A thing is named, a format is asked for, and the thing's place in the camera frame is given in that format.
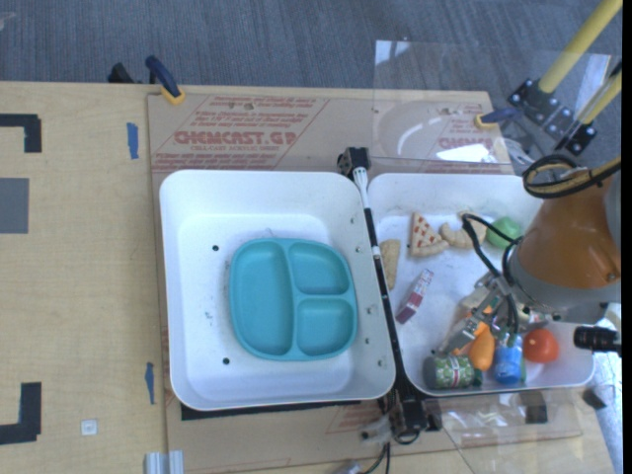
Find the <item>table surface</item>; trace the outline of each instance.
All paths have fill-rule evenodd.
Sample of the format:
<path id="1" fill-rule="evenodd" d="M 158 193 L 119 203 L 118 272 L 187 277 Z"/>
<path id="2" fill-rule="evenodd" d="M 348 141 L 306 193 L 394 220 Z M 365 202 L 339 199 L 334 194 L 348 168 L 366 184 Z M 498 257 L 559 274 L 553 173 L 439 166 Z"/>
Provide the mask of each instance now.
<path id="1" fill-rule="evenodd" d="M 372 97 L 368 90 L 184 89 Z M 41 153 L 24 152 L 20 128 L 0 127 L 0 177 L 29 180 L 28 234 L 0 235 L 0 425 L 19 421 L 21 383 L 42 388 L 41 433 L 37 441 L 0 445 L 3 472 L 142 472 L 146 453 L 168 450 L 146 106 L 156 93 L 143 85 L 0 83 L 0 113 L 42 120 Z M 129 122 L 138 128 L 138 159 L 127 146 Z M 402 448 L 391 472 L 419 472 L 422 464 L 455 473 L 492 465 L 499 472 L 508 465 L 612 472 L 593 409 L 575 402 L 575 436 L 423 454 Z M 96 420 L 96 434 L 82 434 L 86 420 Z M 338 466 L 282 471 L 331 473 Z"/>

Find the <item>black corner marker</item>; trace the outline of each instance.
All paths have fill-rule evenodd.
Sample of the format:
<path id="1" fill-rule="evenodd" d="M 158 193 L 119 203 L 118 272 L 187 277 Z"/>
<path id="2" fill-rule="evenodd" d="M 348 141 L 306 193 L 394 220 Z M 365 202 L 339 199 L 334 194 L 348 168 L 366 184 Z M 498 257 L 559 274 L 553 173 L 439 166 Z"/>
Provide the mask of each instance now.
<path id="1" fill-rule="evenodd" d="M 41 383 L 22 383 L 18 423 L 0 425 L 0 444 L 33 442 L 41 434 Z"/>
<path id="2" fill-rule="evenodd" d="M 24 129 L 24 152 L 41 153 L 41 119 L 38 115 L 2 115 L 0 126 L 21 126 Z"/>

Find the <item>gray carpet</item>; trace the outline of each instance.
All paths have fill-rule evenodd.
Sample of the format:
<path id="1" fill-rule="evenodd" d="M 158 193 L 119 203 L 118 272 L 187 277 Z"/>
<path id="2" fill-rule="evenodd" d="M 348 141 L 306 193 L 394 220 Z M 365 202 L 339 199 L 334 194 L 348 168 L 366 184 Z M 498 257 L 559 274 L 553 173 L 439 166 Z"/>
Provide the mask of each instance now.
<path id="1" fill-rule="evenodd" d="M 144 59 L 155 54 L 183 84 L 483 88 L 502 104 L 600 1 L 0 0 L 0 80 L 105 83 L 122 62 L 147 82 Z M 378 40 L 426 53 L 376 69 Z M 589 52 L 621 55 L 622 13 Z M 620 108 L 618 96 L 595 121 L 586 165 L 621 152 Z M 619 419 L 606 428 L 622 471 Z"/>

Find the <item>red tomato toy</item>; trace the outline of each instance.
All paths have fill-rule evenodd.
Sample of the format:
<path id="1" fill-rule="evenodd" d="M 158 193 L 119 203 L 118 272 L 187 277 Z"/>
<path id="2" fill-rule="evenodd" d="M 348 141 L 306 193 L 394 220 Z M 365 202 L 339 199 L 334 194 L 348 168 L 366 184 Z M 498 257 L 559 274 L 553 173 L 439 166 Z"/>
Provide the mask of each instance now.
<path id="1" fill-rule="evenodd" d="M 548 363 L 557 359 L 560 354 L 560 345 L 549 330 L 538 328 L 524 336 L 522 354 L 529 361 Z"/>

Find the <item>white plastic container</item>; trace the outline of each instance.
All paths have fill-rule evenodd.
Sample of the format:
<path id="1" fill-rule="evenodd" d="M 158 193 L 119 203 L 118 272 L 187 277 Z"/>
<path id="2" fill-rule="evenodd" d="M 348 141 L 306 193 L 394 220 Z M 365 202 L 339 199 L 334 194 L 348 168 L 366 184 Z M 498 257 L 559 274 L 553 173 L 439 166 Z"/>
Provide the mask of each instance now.
<path id="1" fill-rule="evenodd" d="M 395 364 L 356 186 L 324 172 L 180 171 L 160 188 L 171 383 L 201 410 L 357 401 L 384 395 Z M 357 333 L 340 355 L 279 361 L 237 341 L 231 258 L 264 237 L 330 245 L 349 264 Z"/>
<path id="2" fill-rule="evenodd" d="M 457 213 L 471 210 L 489 221 L 507 215 L 525 229 L 541 200 L 531 197 L 522 186 L 520 177 L 497 175 L 451 174 L 382 174 L 368 187 L 373 221 L 378 241 L 399 239 L 402 251 L 398 262 L 397 280 L 389 292 L 393 313 L 396 314 L 410 284 L 424 269 L 434 273 L 417 313 L 406 323 L 396 324 L 398 341 L 406 374 L 422 392 L 440 396 L 506 392 L 516 389 L 580 386 L 593 376 L 593 354 L 573 344 L 577 325 L 550 322 L 547 328 L 560 345 L 559 357 L 546 364 L 526 362 L 526 382 L 503 385 L 486 374 L 481 387 L 458 390 L 433 390 L 423 378 L 422 367 L 449 331 L 461 299 L 469 295 L 476 281 L 487 268 L 473 250 L 448 248 L 438 255 L 413 258 L 406 245 L 409 242 L 413 212 L 421 213 L 431 227 L 438 229 L 448 222 L 452 229 L 460 228 Z M 502 250 L 484 243 L 483 249 L 499 269 Z"/>

